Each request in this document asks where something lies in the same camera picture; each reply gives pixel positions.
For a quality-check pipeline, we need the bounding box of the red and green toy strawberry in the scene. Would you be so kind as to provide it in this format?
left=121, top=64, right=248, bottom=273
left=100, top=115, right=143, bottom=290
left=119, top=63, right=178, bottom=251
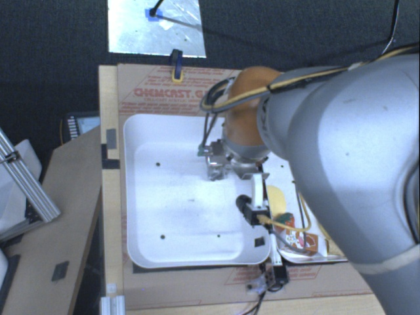
left=273, top=212, right=296, bottom=232

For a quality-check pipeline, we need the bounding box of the black cylinder on white bracket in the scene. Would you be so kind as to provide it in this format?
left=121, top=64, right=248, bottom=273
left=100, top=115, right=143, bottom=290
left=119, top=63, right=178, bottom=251
left=235, top=172, right=272, bottom=229

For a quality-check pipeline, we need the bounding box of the brown and white carton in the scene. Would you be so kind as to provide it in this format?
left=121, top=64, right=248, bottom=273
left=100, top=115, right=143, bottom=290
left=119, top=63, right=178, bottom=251
left=284, top=230, right=320, bottom=255

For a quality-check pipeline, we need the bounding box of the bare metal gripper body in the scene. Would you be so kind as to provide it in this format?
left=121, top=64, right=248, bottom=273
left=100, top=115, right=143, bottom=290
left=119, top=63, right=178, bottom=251
left=202, top=139, right=270, bottom=180

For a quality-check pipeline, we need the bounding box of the brown cardboard board red print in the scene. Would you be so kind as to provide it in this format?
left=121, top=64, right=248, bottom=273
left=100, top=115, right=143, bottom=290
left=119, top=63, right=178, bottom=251
left=116, top=63, right=375, bottom=311

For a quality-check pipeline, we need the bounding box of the black block with thin wires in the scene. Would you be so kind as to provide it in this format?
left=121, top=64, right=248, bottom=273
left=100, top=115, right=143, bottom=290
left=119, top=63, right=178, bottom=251
left=262, top=263, right=290, bottom=292

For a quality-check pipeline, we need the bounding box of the yellow round disc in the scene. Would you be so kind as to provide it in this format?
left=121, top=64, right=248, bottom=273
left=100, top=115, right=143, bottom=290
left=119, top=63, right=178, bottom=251
left=266, top=185, right=288, bottom=217

